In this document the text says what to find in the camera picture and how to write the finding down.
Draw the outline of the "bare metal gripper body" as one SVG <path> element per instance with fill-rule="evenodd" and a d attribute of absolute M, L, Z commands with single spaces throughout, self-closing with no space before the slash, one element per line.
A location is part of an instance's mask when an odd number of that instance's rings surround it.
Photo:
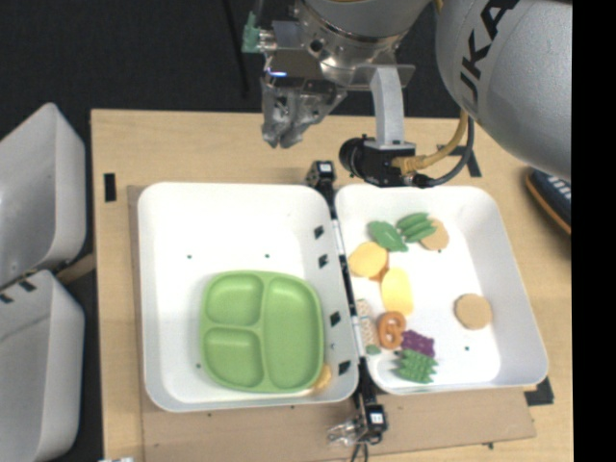
<path fill-rule="evenodd" d="M 275 21 L 261 33 L 266 62 L 261 78 L 265 114 L 298 114 L 308 100 L 310 114 L 333 109 L 348 91 L 368 90 L 379 67 L 391 68 L 406 87 L 412 64 L 396 57 L 400 36 L 369 38 L 326 21 L 300 18 Z"/>

